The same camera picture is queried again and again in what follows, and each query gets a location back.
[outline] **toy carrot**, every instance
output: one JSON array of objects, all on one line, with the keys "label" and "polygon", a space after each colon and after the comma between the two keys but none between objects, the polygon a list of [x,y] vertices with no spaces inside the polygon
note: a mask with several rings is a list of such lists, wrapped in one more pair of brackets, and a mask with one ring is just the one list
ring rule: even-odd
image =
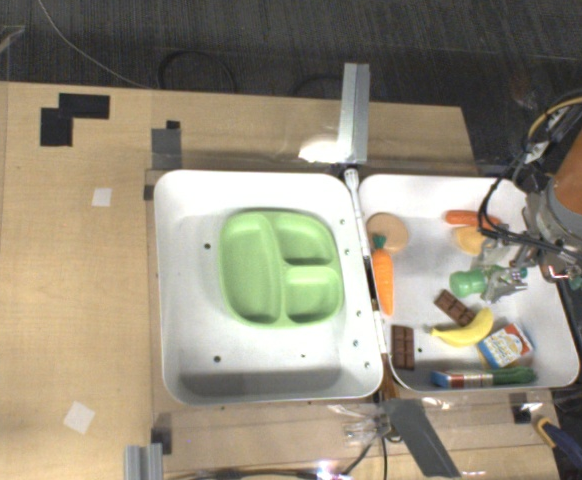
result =
[{"label": "toy carrot", "polygon": [[375,250],[371,255],[371,263],[380,307],[385,315],[391,316],[393,315],[393,260],[384,249],[386,241],[387,237],[384,235],[373,235]]},{"label": "toy carrot", "polygon": [[[491,221],[498,225],[501,223],[500,219],[489,215]],[[444,220],[447,224],[451,225],[462,225],[462,226],[477,226],[478,225],[478,212],[471,210],[449,210],[444,214]],[[491,226],[487,222],[484,223],[485,229],[491,229]]]}]

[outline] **white paper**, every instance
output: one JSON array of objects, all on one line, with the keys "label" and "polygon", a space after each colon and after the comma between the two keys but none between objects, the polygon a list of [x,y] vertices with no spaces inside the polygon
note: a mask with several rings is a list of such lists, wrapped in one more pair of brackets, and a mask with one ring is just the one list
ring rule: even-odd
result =
[{"label": "white paper", "polygon": [[64,424],[72,430],[84,435],[89,430],[95,411],[92,411],[80,402],[73,402],[69,412],[64,417]]},{"label": "white paper", "polygon": [[91,206],[111,206],[111,188],[96,188],[93,192]]}]

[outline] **small carton box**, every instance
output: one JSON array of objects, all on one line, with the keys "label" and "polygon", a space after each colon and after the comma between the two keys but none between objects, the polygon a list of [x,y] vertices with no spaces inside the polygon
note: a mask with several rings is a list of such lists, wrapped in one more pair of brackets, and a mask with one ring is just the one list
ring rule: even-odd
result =
[{"label": "small carton box", "polygon": [[503,368],[530,353],[533,346],[516,324],[509,324],[504,329],[487,336],[478,349],[493,369]]}]

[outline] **yellow cable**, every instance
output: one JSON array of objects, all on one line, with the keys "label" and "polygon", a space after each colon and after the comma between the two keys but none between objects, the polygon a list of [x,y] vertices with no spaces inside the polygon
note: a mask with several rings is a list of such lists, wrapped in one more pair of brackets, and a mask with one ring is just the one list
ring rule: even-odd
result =
[{"label": "yellow cable", "polygon": [[544,114],[542,114],[540,117],[538,117],[535,120],[535,122],[531,125],[531,128],[529,128],[529,133],[527,134],[527,138],[531,139],[531,137],[533,137],[533,134],[540,127],[540,125],[542,123],[544,123],[547,119],[549,119],[551,114],[554,114],[555,112],[557,112],[561,108],[570,107],[572,105],[578,105],[580,103],[582,103],[582,96],[580,96],[578,98],[573,98],[571,100],[563,101],[562,103],[558,103],[557,105],[551,107]]}]

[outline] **dark floor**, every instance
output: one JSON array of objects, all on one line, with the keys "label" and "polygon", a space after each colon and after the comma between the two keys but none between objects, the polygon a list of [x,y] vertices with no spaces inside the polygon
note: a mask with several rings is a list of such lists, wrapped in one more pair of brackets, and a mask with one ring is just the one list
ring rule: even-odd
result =
[{"label": "dark floor", "polygon": [[[88,54],[156,87],[160,60],[213,54],[245,94],[289,95],[306,77],[369,63],[372,99],[462,107],[476,161],[497,172],[549,101],[582,86],[582,0],[43,0]],[[125,86],[68,48],[35,0],[0,0],[0,28],[25,25],[0,79]],[[228,91],[197,54],[164,72],[167,88]],[[339,97],[335,80],[298,96]],[[569,416],[568,421],[582,421]],[[573,426],[582,439],[582,425]]]}]

